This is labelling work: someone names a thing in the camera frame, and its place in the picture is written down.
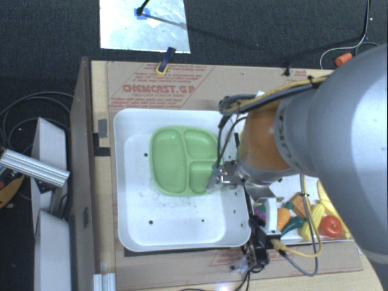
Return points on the large orange toy carrot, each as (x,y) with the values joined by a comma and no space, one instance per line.
(298,205)

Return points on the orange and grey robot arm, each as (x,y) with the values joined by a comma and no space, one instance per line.
(333,126)

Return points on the yellow toy corn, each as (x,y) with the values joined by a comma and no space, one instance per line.
(315,215)

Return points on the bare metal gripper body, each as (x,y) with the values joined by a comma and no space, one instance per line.
(234,174)

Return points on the brown cardboard board red print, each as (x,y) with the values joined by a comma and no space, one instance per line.
(169,86)

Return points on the yellow banana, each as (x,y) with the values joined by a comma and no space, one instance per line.
(325,200)

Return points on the thin black and white rod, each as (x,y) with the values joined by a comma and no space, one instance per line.
(249,203)

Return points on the small orange toy carrot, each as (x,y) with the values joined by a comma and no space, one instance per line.
(282,218)

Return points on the purple toy grapes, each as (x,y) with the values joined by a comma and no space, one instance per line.
(259,212)

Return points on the white plastic tray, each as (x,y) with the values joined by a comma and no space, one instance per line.
(175,223)
(288,189)

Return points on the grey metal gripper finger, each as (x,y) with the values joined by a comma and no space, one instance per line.
(213,183)

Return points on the green divided plate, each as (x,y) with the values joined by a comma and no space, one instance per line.
(169,159)

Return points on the red toy tomato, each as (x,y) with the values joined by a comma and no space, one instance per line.
(330,226)

